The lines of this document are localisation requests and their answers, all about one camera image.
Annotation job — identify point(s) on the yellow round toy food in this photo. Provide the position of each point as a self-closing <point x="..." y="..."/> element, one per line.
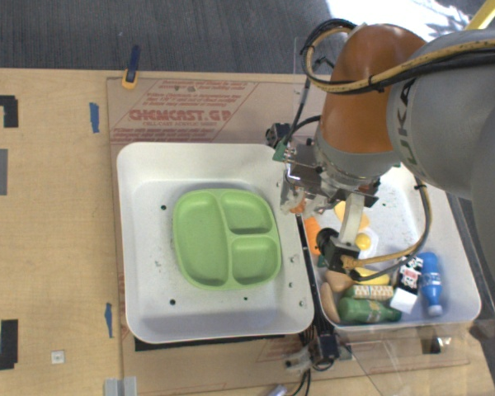
<point x="340" y="210"/>

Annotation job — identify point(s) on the beige sausage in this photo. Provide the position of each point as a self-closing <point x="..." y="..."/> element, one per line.
<point x="329" y="303"/>

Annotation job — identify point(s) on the brown cardboard board, red print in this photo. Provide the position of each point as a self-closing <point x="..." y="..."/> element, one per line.
<point x="181" y="114"/>

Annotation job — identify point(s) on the blue bottle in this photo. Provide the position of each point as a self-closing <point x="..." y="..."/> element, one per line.
<point x="431" y="283"/>

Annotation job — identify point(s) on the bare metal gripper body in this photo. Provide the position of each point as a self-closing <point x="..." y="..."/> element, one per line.
<point x="307" y="169"/>

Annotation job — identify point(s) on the orange carrot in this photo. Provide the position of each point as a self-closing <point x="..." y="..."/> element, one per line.
<point x="312" y="233"/>

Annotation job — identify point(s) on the black cylinder on white bracket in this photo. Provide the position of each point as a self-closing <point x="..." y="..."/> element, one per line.
<point x="352" y="221"/>

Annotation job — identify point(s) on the yellow banana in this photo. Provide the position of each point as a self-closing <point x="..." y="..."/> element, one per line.
<point x="375" y="278"/>

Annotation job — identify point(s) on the beige bread roll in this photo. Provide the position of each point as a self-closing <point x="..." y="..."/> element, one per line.
<point x="338" y="281"/>

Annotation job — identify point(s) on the white fried egg toy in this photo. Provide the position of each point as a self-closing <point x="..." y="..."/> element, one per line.
<point x="365" y="241"/>

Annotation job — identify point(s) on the white plastic tray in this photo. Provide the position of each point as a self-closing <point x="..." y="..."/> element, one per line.
<point x="148" y="241"/>
<point x="400" y="221"/>

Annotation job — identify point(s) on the green bottle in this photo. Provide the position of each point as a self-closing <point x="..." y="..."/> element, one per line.
<point x="363" y="311"/>

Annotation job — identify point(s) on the white cube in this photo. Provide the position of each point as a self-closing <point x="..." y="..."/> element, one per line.
<point x="403" y="301"/>

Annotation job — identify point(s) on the green and beige packet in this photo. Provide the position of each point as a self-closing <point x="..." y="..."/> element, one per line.
<point x="371" y="291"/>

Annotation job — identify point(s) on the black and white carton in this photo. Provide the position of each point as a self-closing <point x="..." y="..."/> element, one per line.
<point x="410" y="276"/>

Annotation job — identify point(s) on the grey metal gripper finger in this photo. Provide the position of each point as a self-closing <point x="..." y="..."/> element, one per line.
<point x="289" y="198"/>
<point x="319" y="205"/>

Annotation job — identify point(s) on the green divided plate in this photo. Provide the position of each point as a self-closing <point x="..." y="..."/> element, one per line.
<point x="206" y="237"/>

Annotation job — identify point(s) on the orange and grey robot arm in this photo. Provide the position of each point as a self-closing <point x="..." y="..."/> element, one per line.
<point x="437" y="138"/>

